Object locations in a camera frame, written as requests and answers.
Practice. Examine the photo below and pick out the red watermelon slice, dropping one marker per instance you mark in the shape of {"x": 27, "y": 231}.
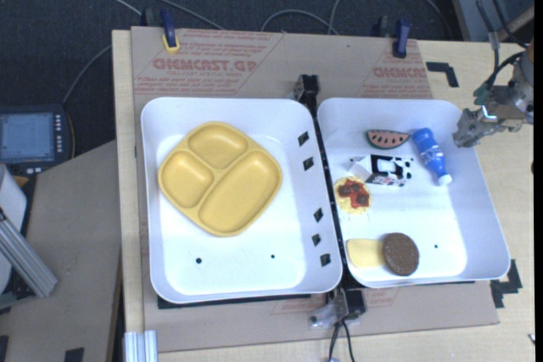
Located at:
{"x": 387, "y": 138}

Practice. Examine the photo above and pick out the brown burger patty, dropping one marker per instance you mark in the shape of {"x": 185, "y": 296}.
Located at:
{"x": 401, "y": 254}

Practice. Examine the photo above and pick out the yellow cheese slice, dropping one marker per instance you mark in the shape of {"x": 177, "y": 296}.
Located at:
{"x": 362, "y": 253}

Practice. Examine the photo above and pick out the yellow pizza with red sauce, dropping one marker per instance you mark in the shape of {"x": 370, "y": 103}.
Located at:
{"x": 352, "y": 196}

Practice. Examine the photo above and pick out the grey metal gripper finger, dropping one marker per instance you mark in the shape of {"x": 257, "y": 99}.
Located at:
{"x": 463, "y": 120}
{"x": 478, "y": 135}

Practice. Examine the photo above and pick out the brown cardboard board red print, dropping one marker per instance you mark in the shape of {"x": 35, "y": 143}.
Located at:
{"x": 254, "y": 55}

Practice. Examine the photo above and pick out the blue bottle white cap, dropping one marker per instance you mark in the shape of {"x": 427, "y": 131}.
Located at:
{"x": 432, "y": 154}

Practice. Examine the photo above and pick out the yellow divided plate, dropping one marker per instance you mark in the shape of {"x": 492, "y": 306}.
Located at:
{"x": 237, "y": 199}

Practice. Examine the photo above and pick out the white plastic tray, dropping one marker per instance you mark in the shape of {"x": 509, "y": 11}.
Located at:
{"x": 458, "y": 207}
{"x": 237, "y": 267}

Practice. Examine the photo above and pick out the black and white milk carton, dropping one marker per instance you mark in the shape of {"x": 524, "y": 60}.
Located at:
{"x": 388, "y": 170}

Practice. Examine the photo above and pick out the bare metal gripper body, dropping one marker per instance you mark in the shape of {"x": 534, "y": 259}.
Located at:
{"x": 511, "y": 108}

